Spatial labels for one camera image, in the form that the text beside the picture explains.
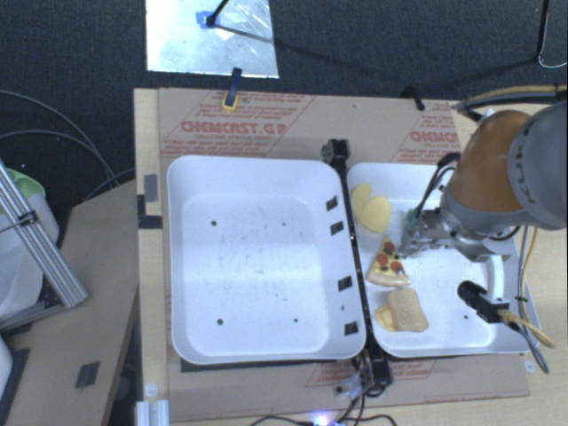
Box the thin black rod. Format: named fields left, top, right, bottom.
left=333, top=155, right=383, bottom=363

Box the yellow crinkled pastry toy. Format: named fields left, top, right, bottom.
left=374, top=304, right=398, bottom=333

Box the pizza slice toy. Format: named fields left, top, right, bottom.
left=366, top=234, right=412, bottom=288

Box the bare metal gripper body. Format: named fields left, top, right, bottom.
left=407, top=209, right=488, bottom=262

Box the tan bread toy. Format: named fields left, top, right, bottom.
left=385, top=287, right=430, bottom=334

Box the yellow potato chip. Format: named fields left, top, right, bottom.
left=359, top=194, right=393, bottom=234
left=351, top=183, right=373, bottom=215

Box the white plastic tray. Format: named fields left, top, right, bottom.
left=345, top=162, right=541, bottom=359
left=166, top=154, right=367, bottom=366

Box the brown cardboard board red print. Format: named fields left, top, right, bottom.
left=157, top=87, right=531, bottom=422

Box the black cylinder on white bracket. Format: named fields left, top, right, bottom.
left=457, top=253, right=511, bottom=324

